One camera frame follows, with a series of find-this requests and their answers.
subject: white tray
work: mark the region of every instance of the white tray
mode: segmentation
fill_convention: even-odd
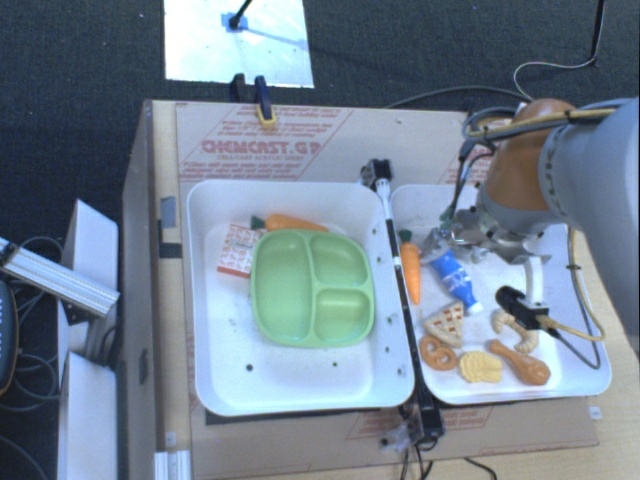
[[[186,202],[186,289],[192,290],[195,385],[223,416],[392,407],[412,393],[414,373],[385,216],[362,185],[210,180]],[[284,213],[356,240],[368,255],[376,309],[369,336],[344,348],[271,342],[251,311],[250,282],[216,271],[229,224]]]
[[[439,224],[439,216],[451,202],[452,186],[444,185],[404,185],[392,195],[392,210],[397,230],[409,229],[412,241],[421,246],[431,229]],[[476,191],[466,188],[462,192],[458,208],[468,208],[475,204]],[[542,275],[530,276],[542,286],[528,285],[523,266],[511,266],[494,254],[489,254],[479,264],[460,263],[467,270],[474,295],[484,306],[481,313],[465,317],[463,324],[463,346],[456,350],[458,356],[472,350],[486,351],[489,340],[497,338],[506,346],[520,341],[520,336],[509,327],[496,334],[491,328],[491,313],[499,308],[495,301],[496,291],[504,286],[512,286],[523,293],[527,290],[542,294],[543,300],[551,308],[550,315],[556,320],[586,332],[584,319],[578,305],[567,270],[567,231],[564,225],[549,227],[536,244],[536,254],[549,254],[551,259],[542,264]],[[412,305],[413,324],[419,341],[425,331],[422,321],[444,309],[455,301],[442,287],[430,267],[421,270],[422,297],[419,305]],[[591,344],[583,339],[573,339],[565,335],[572,344],[590,360],[594,360]],[[582,363],[562,343],[546,333],[540,333],[540,343],[531,354],[543,360],[551,370],[549,382],[544,386],[528,386],[516,378],[507,364],[503,366],[502,381],[496,384],[468,383],[457,368],[448,372],[435,371],[424,363],[422,373],[431,392],[440,400],[450,404],[480,404],[508,402],[516,400],[557,398],[569,396],[596,395],[607,389],[611,381],[611,367],[602,343],[597,344],[602,365],[593,370]]]

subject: blue bottle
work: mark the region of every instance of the blue bottle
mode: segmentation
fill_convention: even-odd
[[[449,293],[465,305],[468,314],[474,315],[482,311],[482,304],[473,296],[471,278],[451,249],[429,261],[429,265],[438,273]]]

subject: dark floor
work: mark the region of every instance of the dark floor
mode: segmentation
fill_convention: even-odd
[[[587,60],[597,1],[303,0],[316,87],[271,95],[276,103],[382,107],[458,85],[513,90],[523,62]],[[527,92],[576,105],[636,96],[639,15],[640,0],[607,0],[597,67],[528,68],[520,77]],[[119,221],[142,100],[227,99],[224,85],[165,80],[163,52],[163,0],[0,0],[1,237],[62,239],[77,198]],[[513,102],[458,92],[411,107]],[[55,346],[50,315],[34,314],[23,332],[43,356]],[[0,436],[50,478],[56,434],[56,402],[26,414],[0,410]],[[0,442],[0,478],[37,478],[33,471]]]

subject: toy carrot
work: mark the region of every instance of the toy carrot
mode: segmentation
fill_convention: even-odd
[[[407,291],[414,304],[420,304],[420,250],[411,242],[411,231],[403,229],[398,233],[402,245],[400,246],[400,261],[404,272]]]
[[[267,231],[275,231],[277,229],[312,229],[315,231],[329,231],[326,227],[314,224],[307,220],[297,219],[274,213],[267,220],[258,217],[251,217],[251,229],[266,229]]]

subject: toy pizza slice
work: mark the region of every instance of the toy pizza slice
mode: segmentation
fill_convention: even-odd
[[[454,348],[462,346],[462,304],[457,302],[423,322],[425,330]]]

